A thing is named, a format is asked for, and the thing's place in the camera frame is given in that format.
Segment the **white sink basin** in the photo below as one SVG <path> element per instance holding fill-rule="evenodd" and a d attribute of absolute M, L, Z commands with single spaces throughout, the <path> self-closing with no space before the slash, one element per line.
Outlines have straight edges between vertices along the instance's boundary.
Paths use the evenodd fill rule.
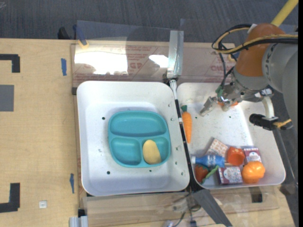
<path fill-rule="evenodd" d="M 189 183 L 189 171 L 172 90 L 159 82 L 86 81 L 77 89 L 81 175 L 86 192 L 106 196 L 176 192 Z M 110 117 L 125 110 L 146 110 L 166 121 L 169 159 L 160 166 L 125 167 L 112 158 L 107 129 Z"/>
<path fill-rule="evenodd" d="M 189 153 L 196 157 L 203 156 L 215 138 L 227 146 L 255 146 L 259 148 L 266 172 L 264 177 L 254 184 L 219 185 L 217 175 L 214 174 L 201 186 L 206 189 L 226 189 L 281 184 L 285 180 L 285 169 L 273 133 L 249 122 L 252 113 L 265 115 L 261 102 L 242 101 L 227 112 L 216 105 L 208 115 L 200 116 L 203 104 L 209 96 L 215 96 L 217 88 L 218 83 L 182 83 L 177 88 L 180 105 L 187 105 L 187 110 L 193 118 Z"/>

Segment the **toy orange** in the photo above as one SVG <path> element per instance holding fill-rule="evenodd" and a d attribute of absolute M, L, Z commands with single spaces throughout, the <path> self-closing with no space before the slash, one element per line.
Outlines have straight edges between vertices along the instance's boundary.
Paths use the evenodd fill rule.
<path fill-rule="evenodd" d="M 229 147 L 227 151 L 227 162 L 235 166 L 240 166 L 243 163 L 245 155 L 242 149 L 235 147 Z"/>
<path fill-rule="evenodd" d="M 259 161 L 248 162 L 242 170 L 242 178 L 245 183 L 257 183 L 264 177 L 265 167 Z"/>

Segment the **small carton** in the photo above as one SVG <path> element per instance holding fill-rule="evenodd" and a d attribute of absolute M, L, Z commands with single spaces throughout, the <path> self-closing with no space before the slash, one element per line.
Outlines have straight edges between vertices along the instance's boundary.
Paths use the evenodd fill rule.
<path fill-rule="evenodd" d="M 220 167 L 217 174 L 220 185 L 243 183 L 241 170 L 238 166 Z"/>
<path fill-rule="evenodd" d="M 224 145 L 221 141 L 214 139 L 211 146 L 209 147 L 206 155 L 216 155 L 225 157 L 228 147 Z"/>
<path fill-rule="evenodd" d="M 257 147 L 255 148 L 244 148 L 243 149 L 245 158 L 244 158 L 244 164 L 246 165 L 250 161 L 261 161 L 261 155 L 260 151 Z"/>

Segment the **blue bottle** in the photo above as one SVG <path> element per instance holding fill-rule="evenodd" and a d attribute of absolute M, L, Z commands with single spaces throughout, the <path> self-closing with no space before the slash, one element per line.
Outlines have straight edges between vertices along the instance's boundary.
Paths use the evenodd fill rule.
<path fill-rule="evenodd" d="M 207 167 L 224 167 L 225 166 L 225 158 L 222 156 L 216 155 L 206 155 L 203 157 L 192 157 L 193 164 L 200 164 Z"/>

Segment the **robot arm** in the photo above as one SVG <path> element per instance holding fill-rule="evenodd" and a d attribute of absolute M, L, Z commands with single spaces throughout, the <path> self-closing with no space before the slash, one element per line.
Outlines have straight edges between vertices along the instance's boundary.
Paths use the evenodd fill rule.
<path fill-rule="evenodd" d="M 246 42 L 250 47 L 242 49 L 231 74 L 230 84 L 221 84 L 216 90 L 217 96 L 208 98 L 201 115 L 209 112 L 214 103 L 222 105 L 227 111 L 241 101 L 260 102 L 271 107 L 271 101 L 265 100 L 273 95 L 273 89 L 281 92 L 293 124 L 297 128 L 297 90 L 298 90 L 298 45 L 297 35 L 285 35 L 273 24 L 260 24 L 252 29 Z M 214 43 L 219 52 L 220 42 Z M 278 118 L 270 113 L 266 116 L 254 114 L 250 117 L 253 124 L 272 130 Z"/>

